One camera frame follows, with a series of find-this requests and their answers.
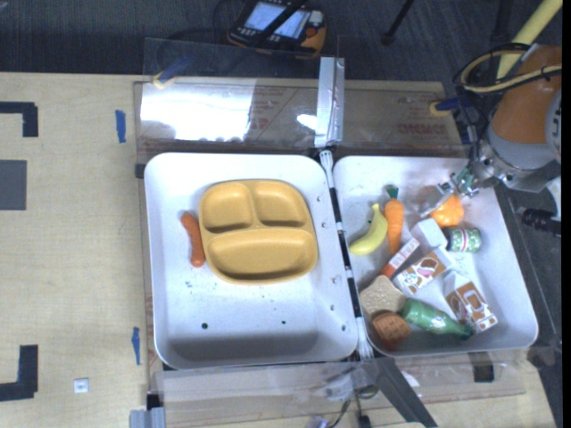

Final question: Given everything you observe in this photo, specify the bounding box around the black cylinder on white bracket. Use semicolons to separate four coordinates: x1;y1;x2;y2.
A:
520;176;563;236

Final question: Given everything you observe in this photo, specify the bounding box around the tan bread slice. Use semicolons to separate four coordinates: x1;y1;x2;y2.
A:
359;275;408;321

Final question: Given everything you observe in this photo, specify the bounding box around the green bottle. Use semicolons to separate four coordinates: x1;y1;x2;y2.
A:
399;298;475;341

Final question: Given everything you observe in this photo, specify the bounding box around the orange sausage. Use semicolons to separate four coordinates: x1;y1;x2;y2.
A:
179;211;207;268

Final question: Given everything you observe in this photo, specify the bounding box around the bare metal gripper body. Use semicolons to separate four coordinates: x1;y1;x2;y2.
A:
438;147;515;198

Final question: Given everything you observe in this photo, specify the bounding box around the white and orange milk carton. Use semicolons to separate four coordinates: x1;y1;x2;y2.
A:
442;270;499;333

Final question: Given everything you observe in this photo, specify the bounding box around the slim orange and white packet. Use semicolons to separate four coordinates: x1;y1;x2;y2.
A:
379;236;421;280

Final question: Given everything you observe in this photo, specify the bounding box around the orange carrot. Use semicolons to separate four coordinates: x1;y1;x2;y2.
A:
384;185;406;255

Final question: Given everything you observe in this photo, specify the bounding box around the green can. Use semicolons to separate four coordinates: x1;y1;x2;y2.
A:
445;226;483;254

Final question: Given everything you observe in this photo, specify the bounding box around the white carton with brown print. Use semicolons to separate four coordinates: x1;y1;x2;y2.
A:
392;247;454;296

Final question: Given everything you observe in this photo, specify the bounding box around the orange bell pepper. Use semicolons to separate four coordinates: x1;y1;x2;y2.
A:
429;193;466;228

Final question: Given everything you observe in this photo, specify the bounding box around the brown waffle biscuit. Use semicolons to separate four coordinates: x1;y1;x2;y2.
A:
370;310;412;352

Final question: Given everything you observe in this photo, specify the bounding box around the yellow banana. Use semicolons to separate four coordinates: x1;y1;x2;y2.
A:
348;202;390;257

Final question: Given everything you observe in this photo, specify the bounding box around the white plastic tray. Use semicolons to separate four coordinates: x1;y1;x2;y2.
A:
143;152;360;371
332;154;540;358

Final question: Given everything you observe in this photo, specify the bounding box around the small white carton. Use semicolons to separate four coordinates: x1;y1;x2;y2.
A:
410;217;449;251

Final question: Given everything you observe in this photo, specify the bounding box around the yellow divided plate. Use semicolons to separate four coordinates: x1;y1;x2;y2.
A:
197;178;319;285

